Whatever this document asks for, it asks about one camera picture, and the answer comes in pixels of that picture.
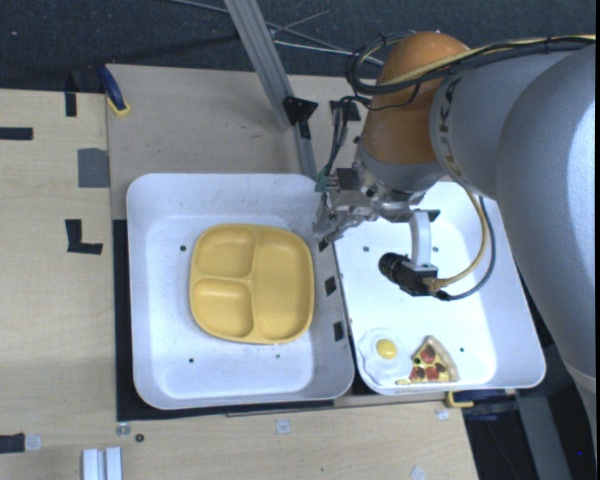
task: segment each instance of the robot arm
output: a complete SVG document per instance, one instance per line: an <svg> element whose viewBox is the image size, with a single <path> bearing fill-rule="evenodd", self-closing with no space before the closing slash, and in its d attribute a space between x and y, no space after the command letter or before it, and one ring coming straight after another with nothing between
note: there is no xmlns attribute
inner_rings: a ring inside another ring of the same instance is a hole
<svg viewBox="0 0 600 480"><path fill-rule="evenodd" d="M481 51L423 32L396 41L375 88L349 81L356 95L372 95L370 111L353 166L322 173L316 235L332 241L384 218L417 221L426 237L412 206L443 176L497 201L596 445L595 38ZM419 245L414 239L412 252ZM420 275L427 256L411 256L383 258L380 268L412 295L432 294L422 281L435 278L435 269Z"/></svg>

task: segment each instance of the egg yolk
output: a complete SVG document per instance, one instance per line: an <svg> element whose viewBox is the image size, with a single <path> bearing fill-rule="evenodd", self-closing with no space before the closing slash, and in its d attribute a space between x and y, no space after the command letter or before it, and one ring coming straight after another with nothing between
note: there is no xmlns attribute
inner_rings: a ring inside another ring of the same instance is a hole
<svg viewBox="0 0 600 480"><path fill-rule="evenodd" d="M380 357L384 357L385 359L393 359L398 353L396 344L387 339L382 339L376 343L376 351Z"/></svg>

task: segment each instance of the beige board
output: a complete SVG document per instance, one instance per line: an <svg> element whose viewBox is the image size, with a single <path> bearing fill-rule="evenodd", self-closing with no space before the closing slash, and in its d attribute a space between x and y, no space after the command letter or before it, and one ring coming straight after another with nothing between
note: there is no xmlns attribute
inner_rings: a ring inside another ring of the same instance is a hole
<svg viewBox="0 0 600 480"><path fill-rule="evenodd" d="M416 466L477 478L462 414L439 401L131 422L116 435L109 191L77 175L78 149L107 148L106 105L77 102L69 118L62 93L0 90L0 126L34 129L31 142L0 142L0 435L42 439L0 456L0 480L79 478L81 450L107 446L134 479L409 478ZM81 219L102 254L68 253L65 219Z"/></svg>

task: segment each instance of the toy pizza slice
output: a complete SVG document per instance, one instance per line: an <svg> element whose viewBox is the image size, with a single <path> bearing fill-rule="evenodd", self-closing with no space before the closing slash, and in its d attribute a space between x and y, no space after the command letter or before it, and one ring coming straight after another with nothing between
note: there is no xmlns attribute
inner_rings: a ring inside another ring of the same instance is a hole
<svg viewBox="0 0 600 480"><path fill-rule="evenodd" d="M451 354L433 336L427 336L424 343L411 358L413 366L408 379L399 379L396 384L424 384L431 382L456 382L458 369Z"/></svg>

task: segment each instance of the yellow plate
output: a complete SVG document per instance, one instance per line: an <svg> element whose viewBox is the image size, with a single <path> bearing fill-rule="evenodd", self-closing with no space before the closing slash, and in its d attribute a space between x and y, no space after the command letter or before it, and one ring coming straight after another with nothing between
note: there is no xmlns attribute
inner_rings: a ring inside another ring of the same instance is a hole
<svg viewBox="0 0 600 480"><path fill-rule="evenodd" d="M198 238L189 302L208 334L246 343L287 343L311 324L311 251L296 234L251 224L221 224Z"/></svg>

